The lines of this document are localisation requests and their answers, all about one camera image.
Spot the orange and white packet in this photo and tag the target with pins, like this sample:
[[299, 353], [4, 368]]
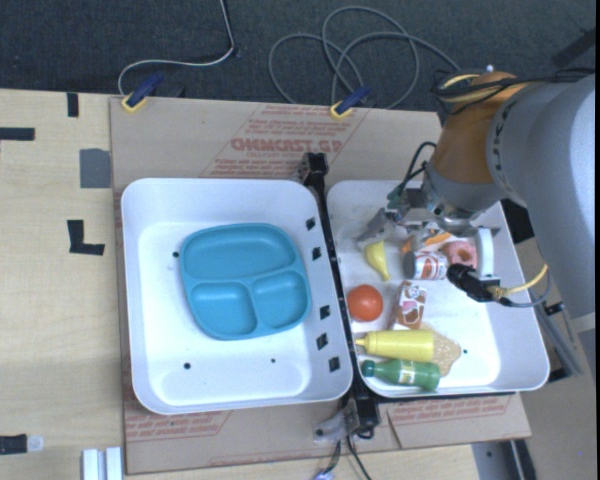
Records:
[[436, 238]]

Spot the yellow mustard bottle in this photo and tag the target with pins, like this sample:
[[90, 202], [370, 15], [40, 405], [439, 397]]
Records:
[[402, 344]]

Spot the green bottle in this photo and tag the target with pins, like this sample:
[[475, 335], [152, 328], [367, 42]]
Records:
[[410, 374]]

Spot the white plastic tray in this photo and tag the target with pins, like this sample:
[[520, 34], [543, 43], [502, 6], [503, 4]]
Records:
[[150, 288], [485, 338]]

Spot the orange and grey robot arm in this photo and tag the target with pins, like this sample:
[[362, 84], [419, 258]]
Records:
[[540, 158]]

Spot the brown cardboard board, red print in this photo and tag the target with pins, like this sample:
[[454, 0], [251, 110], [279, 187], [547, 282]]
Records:
[[180, 138]]

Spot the brown and white packet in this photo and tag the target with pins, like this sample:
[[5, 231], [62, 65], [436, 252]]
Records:
[[411, 305]]

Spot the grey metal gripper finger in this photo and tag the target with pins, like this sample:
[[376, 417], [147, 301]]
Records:
[[377, 225]]

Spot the orange ball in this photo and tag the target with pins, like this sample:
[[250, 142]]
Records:
[[364, 303]]

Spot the blue divided plate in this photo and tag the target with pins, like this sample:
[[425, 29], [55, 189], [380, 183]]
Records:
[[240, 268]]

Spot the pink doughnut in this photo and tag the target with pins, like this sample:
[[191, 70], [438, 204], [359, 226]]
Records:
[[462, 254]]

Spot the tan biscuit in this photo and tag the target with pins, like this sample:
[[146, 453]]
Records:
[[447, 352]]

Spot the white and orange can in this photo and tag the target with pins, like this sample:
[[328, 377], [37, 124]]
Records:
[[430, 265]]

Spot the yellow banana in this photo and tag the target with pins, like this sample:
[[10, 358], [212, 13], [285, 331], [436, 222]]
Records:
[[377, 258]]

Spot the black cylinder on white bracket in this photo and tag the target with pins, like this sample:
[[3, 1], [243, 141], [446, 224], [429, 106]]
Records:
[[472, 280]]

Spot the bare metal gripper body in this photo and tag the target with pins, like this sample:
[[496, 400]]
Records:
[[415, 209]]

